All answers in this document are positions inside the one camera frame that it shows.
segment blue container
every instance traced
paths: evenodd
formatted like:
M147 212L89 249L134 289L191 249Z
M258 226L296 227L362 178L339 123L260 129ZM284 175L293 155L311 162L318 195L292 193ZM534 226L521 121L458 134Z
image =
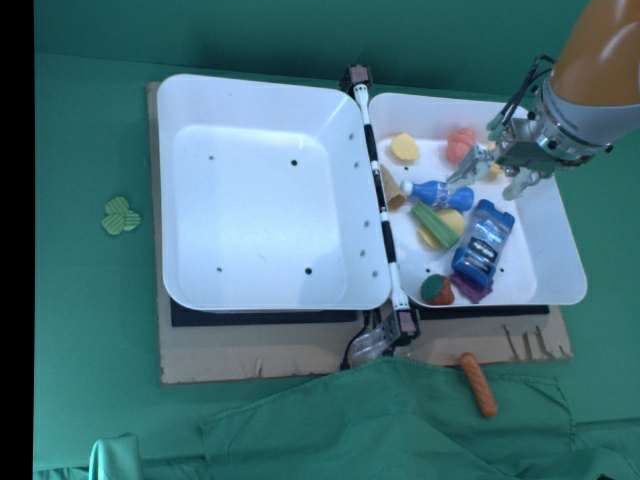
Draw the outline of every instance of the blue container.
M515 220L510 213L496 210L491 201L478 201L460 238L461 245L453 255L453 270L486 288L496 273Z
M400 188L407 197L416 196L433 210L453 208L459 212L466 212L473 206L473 190L469 187L459 188L451 194L447 184L441 181L427 181L420 184L403 181Z

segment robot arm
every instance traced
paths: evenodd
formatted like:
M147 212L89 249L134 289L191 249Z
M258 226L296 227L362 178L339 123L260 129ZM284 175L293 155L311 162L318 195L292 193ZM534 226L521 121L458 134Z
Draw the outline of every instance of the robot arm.
M551 64L546 69L543 63ZM534 108L514 118L540 78ZM522 85L487 125L495 148L469 150L448 179L450 191L483 178L491 163L513 178L512 200L558 169L582 165L640 128L640 0L590 0L557 61L537 57Z

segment green foam shape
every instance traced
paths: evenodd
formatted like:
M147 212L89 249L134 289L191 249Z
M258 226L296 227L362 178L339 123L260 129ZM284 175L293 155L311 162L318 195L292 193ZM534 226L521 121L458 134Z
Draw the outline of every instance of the green foam shape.
M124 215L112 213L111 215L107 215L104 219L102 219L102 227L110 235L119 235L124 231L125 220L126 219Z
M140 225L141 221L142 219L140 218L140 215L138 215L134 211L129 210L124 218L124 230L132 231L136 229Z
M122 196L114 197L105 205L104 211L107 215L126 215L129 211L129 201Z
M129 201L122 196L114 197L105 206L107 216L102 219L102 227L110 235L119 235L123 231L136 229L142 219L140 215L129 209Z

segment green cloth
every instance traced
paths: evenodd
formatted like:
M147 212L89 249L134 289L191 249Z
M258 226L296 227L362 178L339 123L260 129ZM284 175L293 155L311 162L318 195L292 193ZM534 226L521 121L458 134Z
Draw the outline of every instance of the green cloth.
M34 480L632 480L640 422L575 425L558 382L385 357L202 419L205 456L143 460L133 434L96 441L89 468Z

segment orange toy sausage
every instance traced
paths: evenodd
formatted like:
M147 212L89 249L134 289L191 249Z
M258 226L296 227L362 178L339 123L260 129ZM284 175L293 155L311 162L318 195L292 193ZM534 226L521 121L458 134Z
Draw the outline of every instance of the orange toy sausage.
M480 412L485 418L493 418L498 414L498 406L478 361L473 357L473 354L465 352L460 356L460 366L462 366L464 373L467 375L471 389L476 395Z

